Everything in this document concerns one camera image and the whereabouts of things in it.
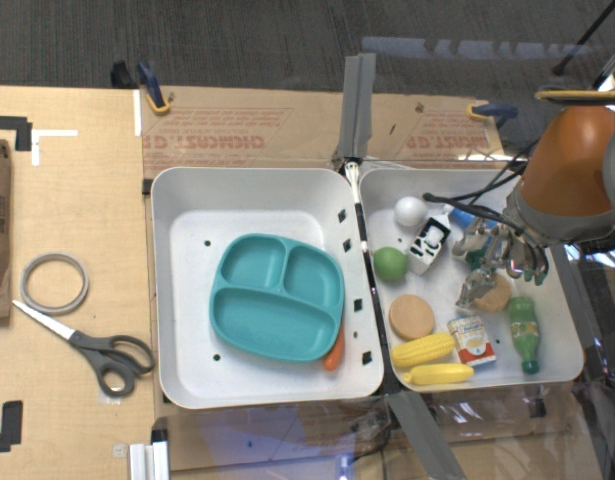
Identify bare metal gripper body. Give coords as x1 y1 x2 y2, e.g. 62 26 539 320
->
475 216 549 282

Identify blue bottle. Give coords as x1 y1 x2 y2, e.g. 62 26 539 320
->
448 206 499 230

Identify tan bread roll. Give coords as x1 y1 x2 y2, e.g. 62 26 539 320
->
473 273 514 314

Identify white plastic tray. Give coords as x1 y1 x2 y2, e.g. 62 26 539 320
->
150 166 386 410
359 167 586 394

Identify black and white milk carton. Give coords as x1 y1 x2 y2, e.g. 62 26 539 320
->
405 212 453 276

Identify red and white packet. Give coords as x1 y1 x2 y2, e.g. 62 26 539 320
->
446 314 498 368

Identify white ball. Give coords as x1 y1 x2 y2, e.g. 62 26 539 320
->
393 196 429 228

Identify tan round biscuit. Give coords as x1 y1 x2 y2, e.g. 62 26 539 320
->
388 294 436 342

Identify green plastic bottle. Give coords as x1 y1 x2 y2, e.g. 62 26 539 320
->
507 295 542 375

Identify green ball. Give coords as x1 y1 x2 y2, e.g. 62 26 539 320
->
372 246 409 283

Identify yellow corn cob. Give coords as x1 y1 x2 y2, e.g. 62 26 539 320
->
390 332 456 369

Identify yellow banana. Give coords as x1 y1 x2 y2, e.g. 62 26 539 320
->
402 362 475 387

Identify orange sausage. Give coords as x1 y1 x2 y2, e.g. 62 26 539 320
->
322 323 347 373

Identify teal divided plate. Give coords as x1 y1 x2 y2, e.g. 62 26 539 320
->
208 232 346 364

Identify brown cardboard board red print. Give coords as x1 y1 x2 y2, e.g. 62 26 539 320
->
140 85 596 472

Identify grey tape roll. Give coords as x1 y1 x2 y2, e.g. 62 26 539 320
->
20 251 90 317

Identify grey handled scissors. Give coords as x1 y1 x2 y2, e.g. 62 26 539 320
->
11 299 157 398

